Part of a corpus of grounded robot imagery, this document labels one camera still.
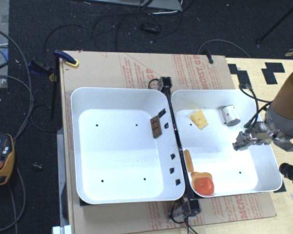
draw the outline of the light wood surface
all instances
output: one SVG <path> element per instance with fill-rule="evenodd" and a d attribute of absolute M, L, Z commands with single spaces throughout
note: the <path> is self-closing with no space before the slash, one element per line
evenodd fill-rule
<path fill-rule="evenodd" d="M 293 71 L 293 60 L 270 60 L 270 59 L 241 59 L 241 58 L 227 58 L 228 63 L 236 64 L 239 70 L 246 70 L 250 77 L 253 89 L 258 98 L 265 100 L 273 100 L 281 85 L 286 78 Z M 284 66 L 285 73 L 275 73 L 277 85 L 267 85 L 262 74 L 261 69 L 265 68 L 264 62 L 281 62 Z M 232 75 L 232 79 L 236 88 L 238 88 L 239 81 L 237 75 Z M 65 84 L 61 80 L 61 91 L 62 91 L 62 113 L 63 122 L 66 119 L 66 105 L 65 105 Z M 68 146 L 68 127 L 63 124 L 64 130 L 64 146 Z M 293 165 L 293 153 L 287 153 L 278 147 L 272 145 L 275 158 L 277 163 L 280 165 L 284 162 Z M 66 167 L 70 166 L 68 158 L 65 160 Z M 73 225 L 73 204 L 72 204 L 72 190 L 71 188 L 71 174 L 66 174 L 67 179 L 67 193 L 68 193 L 68 211 L 69 222 Z M 271 193 L 271 198 L 277 213 L 276 217 L 246 220 L 239 222 L 221 223 L 213 225 L 204 225 L 193 227 L 199 234 L 293 234 L 293 184 L 290 180 L 284 179 L 284 184 L 287 189 L 286 192 Z M 187 233 L 186 228 L 169 229 L 164 231 L 145 232 L 142 234 L 185 234 Z"/>

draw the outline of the cardboard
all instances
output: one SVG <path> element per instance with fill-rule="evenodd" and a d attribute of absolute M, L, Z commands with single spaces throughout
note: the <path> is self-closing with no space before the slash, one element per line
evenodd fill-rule
<path fill-rule="evenodd" d="M 234 89 L 226 59 L 214 56 L 67 51 L 79 61 L 73 68 L 61 62 L 63 128 L 69 222 L 75 234 L 137 233 L 184 227 L 168 219 L 173 202 L 122 203 L 80 206 L 71 119 L 71 93 L 79 87 L 147 88 L 161 76 L 179 89 Z M 190 225 L 206 225 L 276 216 L 270 193 L 200 199 L 202 213 Z"/>

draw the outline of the robotic hand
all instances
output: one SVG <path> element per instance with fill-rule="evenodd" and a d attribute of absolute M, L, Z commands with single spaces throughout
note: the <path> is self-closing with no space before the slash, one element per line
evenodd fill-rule
<path fill-rule="evenodd" d="M 271 142 L 287 152 L 293 151 L 293 72 L 275 99 L 262 109 L 267 106 L 269 107 L 263 122 L 255 120 L 252 123 L 252 119 L 244 126 L 246 130 L 238 134 L 236 142 L 233 143 L 236 151 L 246 150 L 250 145 L 268 145 Z M 293 180 L 293 166 L 284 163 L 280 166 L 280 172 Z"/>

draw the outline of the white cylinder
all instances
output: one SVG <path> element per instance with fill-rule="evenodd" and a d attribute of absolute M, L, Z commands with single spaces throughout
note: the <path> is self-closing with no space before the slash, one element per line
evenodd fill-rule
<path fill-rule="evenodd" d="M 226 106 L 221 111 L 224 122 L 228 127 L 232 127 L 240 123 L 240 119 L 234 105 Z"/>

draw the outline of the orange food item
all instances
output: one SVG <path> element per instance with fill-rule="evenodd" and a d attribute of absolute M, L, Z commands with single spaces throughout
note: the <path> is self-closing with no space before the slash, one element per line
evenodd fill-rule
<path fill-rule="evenodd" d="M 201 195 L 211 195 L 215 191 L 215 185 L 210 178 L 202 177 L 195 181 L 195 190 Z"/>

